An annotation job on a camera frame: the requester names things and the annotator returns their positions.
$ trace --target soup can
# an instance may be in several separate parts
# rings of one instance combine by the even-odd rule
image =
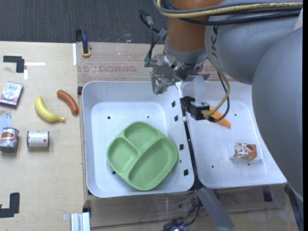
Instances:
[[[48,147],[49,131],[28,131],[27,147]]]
[[[17,151],[19,131],[15,128],[4,128],[1,134],[0,151],[14,153]]]

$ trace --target hot dog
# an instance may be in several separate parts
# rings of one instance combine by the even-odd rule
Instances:
[[[77,103],[75,102],[74,98],[71,95],[69,95],[67,92],[63,90],[58,90],[57,95],[60,99],[64,100],[69,105],[74,115],[78,114],[79,109]]]

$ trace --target yellow banana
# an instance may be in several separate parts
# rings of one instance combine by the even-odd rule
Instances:
[[[37,96],[35,99],[35,110],[46,121],[65,121],[65,117],[58,116],[46,108],[44,100],[41,96]]]

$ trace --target green plate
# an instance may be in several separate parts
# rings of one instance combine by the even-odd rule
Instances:
[[[136,121],[110,143],[107,160],[129,185],[147,191],[156,187],[178,160],[176,146],[152,125]]]

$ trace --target red can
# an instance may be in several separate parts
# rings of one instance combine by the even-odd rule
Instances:
[[[4,128],[1,134],[0,151],[13,153],[17,151],[19,131],[15,128]]]

